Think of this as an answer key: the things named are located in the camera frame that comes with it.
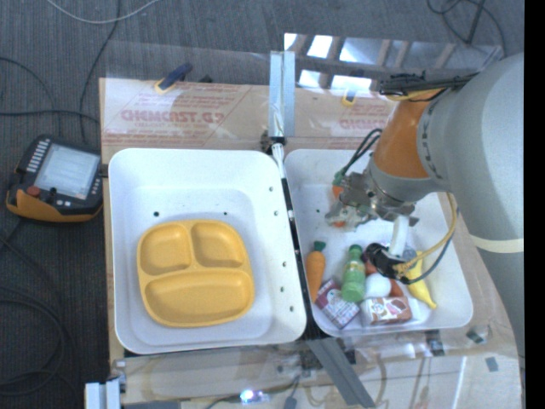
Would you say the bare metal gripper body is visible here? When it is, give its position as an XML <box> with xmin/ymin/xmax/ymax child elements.
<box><xmin>324</xmin><ymin>171</ymin><xmax>421</xmax><ymax>232</ymax></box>

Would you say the green bottle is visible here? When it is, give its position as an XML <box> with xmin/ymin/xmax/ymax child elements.
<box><xmin>341</xmin><ymin>244</ymin><xmax>368</xmax><ymax>303</ymax></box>

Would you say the orange carrot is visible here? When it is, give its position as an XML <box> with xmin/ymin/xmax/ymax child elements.
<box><xmin>305</xmin><ymin>240</ymin><xmax>328</xmax><ymax>304</ymax></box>

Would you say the white egg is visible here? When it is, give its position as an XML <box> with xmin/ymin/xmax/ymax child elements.
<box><xmin>364</xmin><ymin>272</ymin><xmax>393</xmax><ymax>300</ymax></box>

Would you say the yellow banana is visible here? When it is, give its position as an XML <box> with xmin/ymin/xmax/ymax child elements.
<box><xmin>403</xmin><ymin>251</ymin><xmax>439</xmax><ymax>311</ymax></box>

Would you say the maroon and white carton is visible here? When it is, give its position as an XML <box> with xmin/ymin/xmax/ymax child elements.
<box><xmin>314</xmin><ymin>279</ymin><xmax>361</xmax><ymax>331</ymax></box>

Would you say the brown and white carton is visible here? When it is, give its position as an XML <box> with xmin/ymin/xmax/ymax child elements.
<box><xmin>359</xmin><ymin>295</ymin><xmax>414</xmax><ymax>327</ymax></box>

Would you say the white plastic tray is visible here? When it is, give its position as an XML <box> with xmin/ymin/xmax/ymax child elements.
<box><xmin>284</xmin><ymin>148</ymin><xmax>475</xmax><ymax>339</ymax></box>
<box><xmin>107</xmin><ymin>147</ymin><xmax>308</xmax><ymax>355</ymax></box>

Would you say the yellow divided plate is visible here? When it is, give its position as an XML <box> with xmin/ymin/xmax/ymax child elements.
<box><xmin>135</xmin><ymin>219</ymin><xmax>256</xmax><ymax>329</ymax></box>

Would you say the brown cardboard board red print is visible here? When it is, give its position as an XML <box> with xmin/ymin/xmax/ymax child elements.
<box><xmin>98</xmin><ymin>77</ymin><xmax>521</xmax><ymax>404</ymax></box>

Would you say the black cylinder on white bracket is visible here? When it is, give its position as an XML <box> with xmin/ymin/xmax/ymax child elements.
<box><xmin>364</xmin><ymin>214</ymin><xmax>412</xmax><ymax>281</ymax></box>

